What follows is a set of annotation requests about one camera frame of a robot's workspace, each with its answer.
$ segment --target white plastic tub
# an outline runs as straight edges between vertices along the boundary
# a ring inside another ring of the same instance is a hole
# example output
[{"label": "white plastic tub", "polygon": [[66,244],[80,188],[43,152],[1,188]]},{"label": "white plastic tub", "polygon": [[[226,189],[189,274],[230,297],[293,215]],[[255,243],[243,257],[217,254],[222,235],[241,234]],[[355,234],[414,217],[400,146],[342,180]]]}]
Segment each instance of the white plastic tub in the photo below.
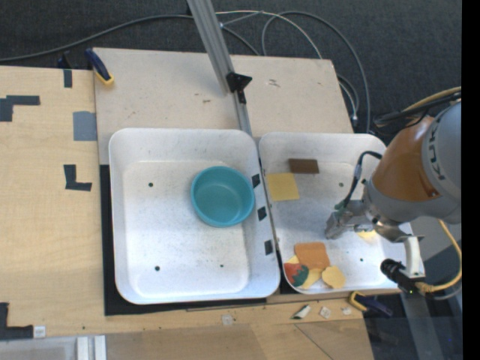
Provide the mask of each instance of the white plastic tub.
[{"label": "white plastic tub", "polygon": [[[405,263],[405,248],[391,243],[375,232],[357,234],[345,232],[338,239],[325,236],[326,221],[334,207],[348,193],[353,170],[363,151],[382,154],[386,147],[374,136],[360,133],[267,133],[259,142],[259,154],[266,175],[288,173],[289,158],[315,159],[317,174],[294,175],[299,199],[271,202],[280,256],[285,263],[295,255],[297,243],[323,242],[332,266],[337,266],[346,278],[344,287],[332,289],[318,280],[309,289],[294,287],[300,293],[338,293],[343,291],[385,290],[397,288],[381,271],[386,258]],[[369,179],[378,160],[366,157],[362,178]],[[358,184],[352,199],[362,197],[363,185]],[[404,232],[412,233],[404,224]]]},{"label": "white plastic tub", "polygon": [[[256,299],[278,288],[257,147],[245,132],[125,128],[109,141],[109,165],[115,283],[126,300]],[[215,165],[253,178],[255,207],[238,225],[209,226],[191,204],[195,175]]]}]

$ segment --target teal bowl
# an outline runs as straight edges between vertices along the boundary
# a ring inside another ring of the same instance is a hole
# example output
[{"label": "teal bowl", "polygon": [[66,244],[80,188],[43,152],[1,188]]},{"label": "teal bowl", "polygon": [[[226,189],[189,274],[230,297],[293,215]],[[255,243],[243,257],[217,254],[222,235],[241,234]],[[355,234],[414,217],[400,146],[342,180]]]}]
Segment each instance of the teal bowl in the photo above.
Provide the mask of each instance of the teal bowl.
[{"label": "teal bowl", "polygon": [[241,223],[255,205],[252,184],[242,173],[228,166],[211,166],[196,175],[190,198],[199,218],[220,228]]}]

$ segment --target black tape mark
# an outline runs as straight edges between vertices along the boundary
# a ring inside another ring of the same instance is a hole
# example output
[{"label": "black tape mark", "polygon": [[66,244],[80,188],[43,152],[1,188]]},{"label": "black tape mark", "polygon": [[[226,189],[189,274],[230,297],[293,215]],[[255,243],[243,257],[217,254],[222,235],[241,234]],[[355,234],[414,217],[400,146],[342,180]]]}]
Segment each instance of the black tape mark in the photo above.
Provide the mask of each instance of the black tape mark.
[{"label": "black tape mark", "polygon": [[0,303],[0,340],[31,339],[33,325],[25,327],[7,326],[8,303]]},{"label": "black tape mark", "polygon": [[7,95],[0,99],[0,122],[12,121],[14,105],[40,105],[40,96]]},{"label": "black tape mark", "polygon": [[258,211],[256,211],[258,214],[258,220],[262,221],[264,218],[267,216],[267,210],[265,207],[260,208]]},{"label": "black tape mark", "polygon": [[73,113],[73,140],[97,140],[97,116],[88,111]]},{"label": "black tape mark", "polygon": [[258,184],[260,184],[260,174],[257,173],[256,175],[252,176],[252,185],[255,188]]},{"label": "black tape mark", "polygon": [[40,96],[18,96],[8,94],[7,100],[16,105],[40,105]]},{"label": "black tape mark", "polygon": [[7,99],[0,99],[0,122],[11,122],[14,106]]},{"label": "black tape mark", "polygon": [[63,86],[65,88],[72,88],[74,81],[72,79],[72,70],[64,69],[63,70]]},{"label": "black tape mark", "polygon": [[73,189],[75,191],[90,191],[92,183],[78,183],[77,182],[77,166],[74,164],[65,164],[63,166],[65,171],[65,179],[67,184],[65,189]]},{"label": "black tape mark", "polygon": [[265,256],[268,256],[273,252],[273,243],[272,240],[265,241]]}]

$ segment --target small debris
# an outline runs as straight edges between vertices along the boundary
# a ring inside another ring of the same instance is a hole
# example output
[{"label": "small debris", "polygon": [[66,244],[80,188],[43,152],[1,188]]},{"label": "small debris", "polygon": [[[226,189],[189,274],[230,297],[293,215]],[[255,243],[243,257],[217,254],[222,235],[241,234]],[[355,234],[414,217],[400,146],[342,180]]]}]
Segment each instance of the small debris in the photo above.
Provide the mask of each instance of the small debris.
[{"label": "small debris", "polygon": [[230,314],[222,315],[222,324],[224,326],[231,326],[233,324],[233,317]]},{"label": "small debris", "polygon": [[45,325],[36,325],[33,327],[33,337],[36,339],[45,338],[47,336],[47,329]]},{"label": "small debris", "polygon": [[303,306],[297,313],[295,313],[292,317],[290,317],[290,319],[303,319],[304,317],[306,317],[310,311],[311,311],[311,306],[310,305],[305,305]]},{"label": "small debris", "polygon": [[342,307],[341,310],[342,310],[342,314],[344,314],[346,316],[352,314],[352,310],[349,307]]},{"label": "small debris", "polygon": [[280,88],[280,86],[277,84],[277,80],[269,79],[269,80],[268,80],[268,84],[269,84],[270,86],[275,86],[275,87]]},{"label": "small debris", "polygon": [[320,316],[328,319],[330,317],[330,315],[332,314],[332,311],[329,310],[327,307],[322,307],[320,309],[320,312],[318,313]]}]

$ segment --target black carpet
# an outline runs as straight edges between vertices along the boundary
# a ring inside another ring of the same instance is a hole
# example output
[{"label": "black carpet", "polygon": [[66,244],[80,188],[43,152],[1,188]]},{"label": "black carpet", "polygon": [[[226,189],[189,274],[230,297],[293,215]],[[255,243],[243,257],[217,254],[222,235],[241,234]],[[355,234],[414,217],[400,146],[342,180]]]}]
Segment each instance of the black carpet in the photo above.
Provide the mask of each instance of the black carpet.
[{"label": "black carpet", "polygon": [[[310,35],[321,56],[331,59],[337,73],[357,91],[357,132],[367,130],[365,81],[371,117],[402,110],[429,95],[461,86],[462,0],[212,0],[212,3],[216,11],[304,13],[286,17]],[[0,0],[0,65],[54,68],[63,50],[41,57],[5,59],[72,44],[131,20],[187,12],[185,0]],[[221,16],[221,21],[234,17],[239,15]],[[318,57],[297,29],[279,19],[268,26],[263,50],[262,30],[268,19],[258,15],[232,23],[228,28],[261,54]],[[224,36],[231,54],[253,53],[231,33],[225,32]],[[68,58],[74,67],[88,67],[83,56],[87,47],[205,52],[194,21],[175,18],[144,22],[68,47]],[[345,98],[351,113],[350,102]],[[389,141],[389,135],[377,136]]]}]

